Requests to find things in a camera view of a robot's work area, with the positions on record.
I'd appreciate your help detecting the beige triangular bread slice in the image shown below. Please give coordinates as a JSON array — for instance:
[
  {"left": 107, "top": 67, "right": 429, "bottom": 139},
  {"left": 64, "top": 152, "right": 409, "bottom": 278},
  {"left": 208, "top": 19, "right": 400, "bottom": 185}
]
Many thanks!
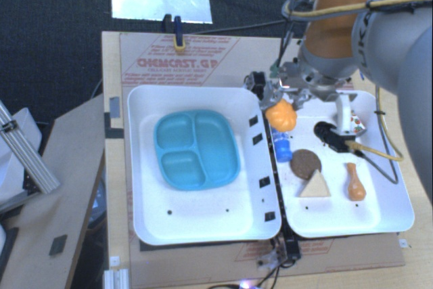
[{"left": 298, "top": 169, "right": 332, "bottom": 199}]

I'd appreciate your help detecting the orange toy pumpkin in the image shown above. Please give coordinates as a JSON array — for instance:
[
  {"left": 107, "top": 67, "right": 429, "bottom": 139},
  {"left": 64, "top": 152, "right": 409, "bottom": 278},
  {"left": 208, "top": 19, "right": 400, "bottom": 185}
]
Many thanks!
[{"left": 265, "top": 99, "right": 298, "bottom": 132}]

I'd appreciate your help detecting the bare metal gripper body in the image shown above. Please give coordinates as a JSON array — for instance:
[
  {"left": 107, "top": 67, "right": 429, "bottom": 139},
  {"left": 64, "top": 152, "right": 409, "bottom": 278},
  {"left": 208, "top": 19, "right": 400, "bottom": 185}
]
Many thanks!
[{"left": 276, "top": 59, "right": 358, "bottom": 102}]

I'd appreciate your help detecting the brown round biscuit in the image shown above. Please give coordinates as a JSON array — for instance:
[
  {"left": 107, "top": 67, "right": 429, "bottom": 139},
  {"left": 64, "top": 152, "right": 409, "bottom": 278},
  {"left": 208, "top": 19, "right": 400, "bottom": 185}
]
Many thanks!
[{"left": 289, "top": 148, "right": 323, "bottom": 181}]

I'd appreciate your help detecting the blue divided plate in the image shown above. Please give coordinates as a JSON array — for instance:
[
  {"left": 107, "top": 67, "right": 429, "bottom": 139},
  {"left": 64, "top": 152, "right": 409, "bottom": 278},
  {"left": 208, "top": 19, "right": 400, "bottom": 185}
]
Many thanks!
[{"left": 153, "top": 108, "right": 242, "bottom": 192}]

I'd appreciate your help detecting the orange toy chicken drumstick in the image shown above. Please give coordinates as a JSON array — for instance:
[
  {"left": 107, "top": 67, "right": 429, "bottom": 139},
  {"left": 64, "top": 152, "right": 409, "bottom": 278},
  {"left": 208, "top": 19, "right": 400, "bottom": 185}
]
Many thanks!
[{"left": 345, "top": 162, "right": 367, "bottom": 202}]

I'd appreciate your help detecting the brown cardboard board red print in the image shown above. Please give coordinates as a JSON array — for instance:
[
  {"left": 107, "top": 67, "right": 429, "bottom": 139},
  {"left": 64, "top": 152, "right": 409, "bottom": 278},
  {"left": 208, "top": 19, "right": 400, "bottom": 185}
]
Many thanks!
[{"left": 119, "top": 32, "right": 406, "bottom": 289}]

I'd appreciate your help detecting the white plastic tray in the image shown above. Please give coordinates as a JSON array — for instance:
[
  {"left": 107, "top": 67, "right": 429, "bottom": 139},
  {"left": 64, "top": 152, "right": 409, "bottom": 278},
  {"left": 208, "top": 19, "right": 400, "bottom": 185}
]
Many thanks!
[
  {"left": 259, "top": 89, "right": 416, "bottom": 239},
  {"left": 127, "top": 84, "right": 283, "bottom": 246}
]

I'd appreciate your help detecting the clear bottle with blue cap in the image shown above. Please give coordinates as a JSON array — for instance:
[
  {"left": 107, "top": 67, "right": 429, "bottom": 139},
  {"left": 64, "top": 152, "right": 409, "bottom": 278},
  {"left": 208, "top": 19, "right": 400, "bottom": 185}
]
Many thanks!
[{"left": 270, "top": 127, "right": 294, "bottom": 164}]

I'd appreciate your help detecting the black block with thin wires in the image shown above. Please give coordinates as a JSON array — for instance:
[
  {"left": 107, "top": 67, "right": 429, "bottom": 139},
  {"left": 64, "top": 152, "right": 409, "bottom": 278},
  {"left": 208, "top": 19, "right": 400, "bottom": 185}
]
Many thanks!
[
  {"left": 248, "top": 70, "right": 267, "bottom": 96},
  {"left": 283, "top": 236, "right": 302, "bottom": 262}
]

